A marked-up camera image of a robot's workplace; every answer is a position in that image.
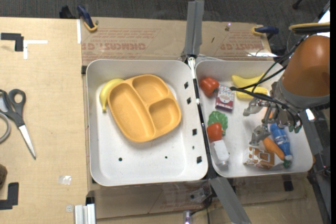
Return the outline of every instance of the yellow banana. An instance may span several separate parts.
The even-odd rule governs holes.
[[[253,89],[253,87],[251,87],[251,88],[248,88],[248,89],[245,89],[246,91],[251,91]],[[256,87],[255,89],[254,89],[254,93],[263,93],[263,94],[268,94],[268,92],[267,92],[267,89],[266,88],[264,88],[264,87]],[[239,98],[239,99],[252,99],[253,98],[253,96],[252,95],[249,95],[249,94],[247,94],[247,93],[244,93],[244,92],[236,92],[236,95],[237,95],[237,97]]]
[[[238,88],[245,87],[254,83],[257,83],[259,79],[263,76],[264,74],[261,74],[258,77],[250,78],[250,79],[245,79],[237,75],[232,75],[231,79],[234,83],[234,85]]]
[[[100,94],[99,94],[99,100],[100,100],[100,103],[103,107],[103,112],[106,112],[107,95],[108,95],[110,89],[113,86],[115,86],[116,84],[118,84],[119,82],[122,82],[122,81],[124,81],[124,80],[123,79],[112,79],[109,82],[107,82],[103,86],[103,88],[101,89]]]

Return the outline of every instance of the blue bottle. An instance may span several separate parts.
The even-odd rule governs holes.
[[[290,152],[289,139],[284,129],[279,128],[276,123],[273,123],[270,126],[270,131],[273,136],[274,142],[284,152],[285,160],[291,161],[293,159],[293,156]]]

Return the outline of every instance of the white tray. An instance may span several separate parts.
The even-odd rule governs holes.
[[[274,62],[270,61],[201,61],[196,66],[197,80],[210,76],[218,80],[225,86],[234,86],[231,75],[235,74],[241,77],[252,78],[264,73]],[[281,65],[275,65],[269,74],[281,69]],[[272,79],[264,82],[261,86],[271,89],[271,84],[281,77],[281,73]],[[202,90],[199,91],[202,103],[202,113],[207,126],[207,120],[212,111],[215,111],[215,98],[208,98]],[[224,142],[230,152],[228,165],[217,166],[214,162],[214,168],[223,177],[248,177],[271,174],[302,173],[308,171],[313,165],[311,150],[303,128],[299,133],[287,132],[290,140],[290,148],[293,155],[293,162],[290,168],[283,166],[273,167],[270,170],[251,167],[243,164],[243,151],[248,147],[251,141],[251,135],[254,128],[261,125],[261,119],[264,117],[266,108],[257,114],[243,116],[243,111],[248,107],[249,101],[234,99],[234,108],[232,112],[221,111],[227,115],[228,129],[224,136]]]
[[[113,78],[127,79],[141,74],[154,74],[165,81],[180,106],[182,119],[169,133],[137,143],[123,135],[109,109],[107,113],[102,112],[99,93]],[[193,78],[186,64],[180,61],[96,60],[87,68],[87,94],[90,169],[98,184],[122,186],[194,181],[206,175],[208,163],[202,127]]]

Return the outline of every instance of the gray ring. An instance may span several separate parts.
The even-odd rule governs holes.
[[[2,114],[1,112],[0,112],[0,118],[2,118],[7,124],[7,130],[5,134],[0,137],[0,144],[1,144],[8,138],[9,134],[11,133],[11,127],[10,127],[11,125],[9,123],[9,119],[7,118],[7,116],[5,114]]]

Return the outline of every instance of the scissors handle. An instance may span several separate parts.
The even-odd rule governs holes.
[[[0,90],[0,93],[2,93],[5,105],[7,107],[7,111],[3,111],[2,109],[0,109],[0,112],[5,114],[7,117],[11,118],[15,122],[17,127],[25,125],[25,122],[22,119],[22,112],[23,112],[23,105],[26,101],[26,94],[23,91],[18,90],[18,89],[14,89],[9,92],[11,94],[10,95],[11,97],[9,97],[9,94],[4,90]],[[16,94],[22,95],[22,100],[20,103],[17,103],[14,99]]]

